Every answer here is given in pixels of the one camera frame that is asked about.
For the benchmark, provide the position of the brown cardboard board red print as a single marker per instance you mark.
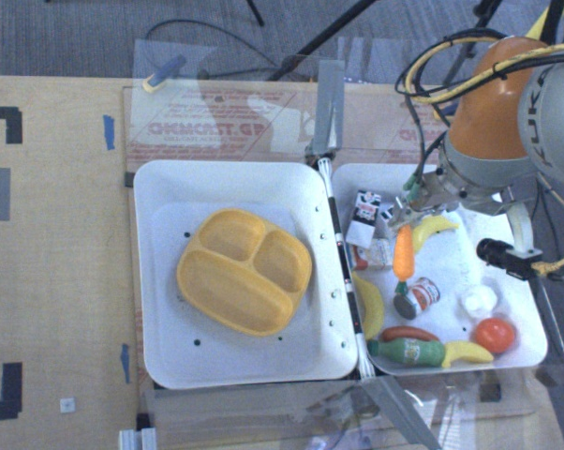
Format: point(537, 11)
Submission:
point(226, 129)

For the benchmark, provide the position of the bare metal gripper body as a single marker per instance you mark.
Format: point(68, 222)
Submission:
point(443, 194)

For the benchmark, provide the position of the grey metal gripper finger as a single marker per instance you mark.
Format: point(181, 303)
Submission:
point(408, 214)
point(396, 211)

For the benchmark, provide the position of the black cylinder on white bracket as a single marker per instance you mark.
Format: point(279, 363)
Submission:
point(507, 255)

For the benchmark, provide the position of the yellow divided plate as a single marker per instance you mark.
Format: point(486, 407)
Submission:
point(244, 274)

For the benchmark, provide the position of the white plastic tray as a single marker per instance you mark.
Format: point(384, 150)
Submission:
point(244, 181)
point(450, 270)

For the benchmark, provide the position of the white and red packet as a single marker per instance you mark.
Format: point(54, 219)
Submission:
point(375, 253)

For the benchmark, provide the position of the green bottle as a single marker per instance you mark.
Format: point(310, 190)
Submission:
point(413, 352)

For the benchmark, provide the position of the small black and white carton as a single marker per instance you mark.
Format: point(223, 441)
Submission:
point(386, 216)

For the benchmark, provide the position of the black and white milk carton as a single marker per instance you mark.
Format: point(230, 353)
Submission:
point(364, 216)

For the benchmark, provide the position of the orange carrot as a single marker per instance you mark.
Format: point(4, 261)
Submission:
point(404, 253)

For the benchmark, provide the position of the red sausage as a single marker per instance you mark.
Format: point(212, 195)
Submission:
point(408, 332)

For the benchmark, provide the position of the red orange round fruit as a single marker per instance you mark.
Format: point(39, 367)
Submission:
point(494, 335)

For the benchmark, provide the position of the white lumpy object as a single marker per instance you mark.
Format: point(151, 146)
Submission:
point(479, 300)

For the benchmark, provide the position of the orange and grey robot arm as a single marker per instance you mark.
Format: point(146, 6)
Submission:
point(488, 110)

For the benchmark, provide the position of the yellow banana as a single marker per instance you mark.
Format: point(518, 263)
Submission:
point(373, 307)
point(467, 352)
point(432, 228)

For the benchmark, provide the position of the red and white can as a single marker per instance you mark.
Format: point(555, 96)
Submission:
point(420, 298)

